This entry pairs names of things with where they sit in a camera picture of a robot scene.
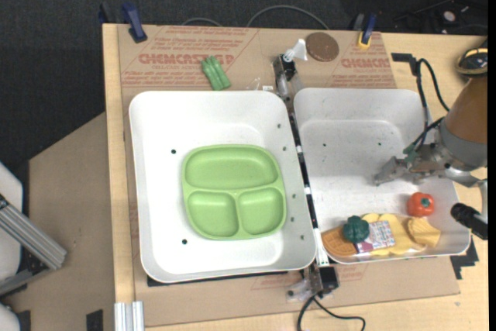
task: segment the round coaster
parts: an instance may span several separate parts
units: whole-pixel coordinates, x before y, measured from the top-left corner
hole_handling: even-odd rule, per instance
[[[306,44],[308,53],[317,61],[332,61],[339,54],[339,46],[336,40],[324,32],[310,34],[307,37]]]

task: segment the green toy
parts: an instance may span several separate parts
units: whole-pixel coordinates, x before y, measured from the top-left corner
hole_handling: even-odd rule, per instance
[[[361,243],[370,234],[369,223],[357,215],[350,216],[343,227],[343,235],[351,243]]]
[[[184,159],[181,179],[188,220],[203,237],[264,237],[276,233],[286,221],[281,170],[262,147],[199,147]]]
[[[214,56],[205,58],[201,63],[201,68],[213,90],[219,91],[231,87],[231,82],[222,69],[222,65]]]

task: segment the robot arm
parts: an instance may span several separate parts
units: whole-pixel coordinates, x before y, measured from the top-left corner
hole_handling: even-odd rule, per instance
[[[411,54],[393,54],[393,59],[409,62],[412,73],[419,70],[420,61]],[[456,70],[469,80],[453,107],[444,118],[426,127],[404,150],[405,158],[392,157],[374,176],[374,181],[379,185],[412,174],[416,181],[437,176],[469,188],[478,186],[482,213],[458,203],[453,206],[451,215],[486,240],[487,179],[479,180],[470,172],[487,167],[487,40],[481,48],[468,50],[460,58]],[[436,138],[424,144],[425,135],[431,129],[435,130]]]

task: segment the blue clamp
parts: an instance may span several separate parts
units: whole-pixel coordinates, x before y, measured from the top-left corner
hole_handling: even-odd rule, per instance
[[[375,20],[376,20],[375,14],[373,13],[369,14],[369,18],[365,23],[365,27],[360,32],[360,35],[358,37],[359,48],[366,50],[370,47],[370,39],[372,37],[372,32],[374,31]]]
[[[141,26],[138,9],[133,3],[124,2],[122,4],[122,16],[125,23],[131,24],[129,33],[136,43],[144,42],[146,39],[148,39],[148,36],[145,34],[145,32],[143,31],[143,27]]]

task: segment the toy food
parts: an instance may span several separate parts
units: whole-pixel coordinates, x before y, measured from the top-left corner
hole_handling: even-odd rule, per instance
[[[417,191],[406,203],[407,213],[411,216],[427,216],[434,212],[434,199],[427,193]]]
[[[367,221],[368,223],[376,222],[379,220],[380,215],[375,212],[370,212],[369,214],[365,214],[362,219]]]
[[[429,247],[435,247],[441,237],[441,231],[432,226],[425,218],[412,218],[408,221],[408,231],[413,240]]]
[[[396,244],[388,221],[375,221],[369,223],[369,236],[360,243],[355,243],[359,253],[375,253],[375,255],[388,255],[389,247]]]
[[[412,249],[415,251],[425,250],[427,246],[425,244],[417,243],[415,240],[413,240],[413,236],[410,233],[410,230],[408,228],[408,223],[412,220],[411,216],[397,214],[396,218],[398,218],[398,221],[403,225],[403,228],[407,231],[408,237],[410,238],[412,243]]]
[[[359,216],[353,215],[343,227],[343,235],[351,243],[360,243],[370,234],[369,223],[363,221]]]
[[[351,257],[357,253],[357,249],[343,235],[343,227],[327,230],[322,234],[322,243],[328,253],[341,256]]]
[[[412,248],[412,240],[408,236],[406,229],[394,214],[383,214],[380,221],[388,221],[396,244],[389,248],[389,252],[402,255]]]

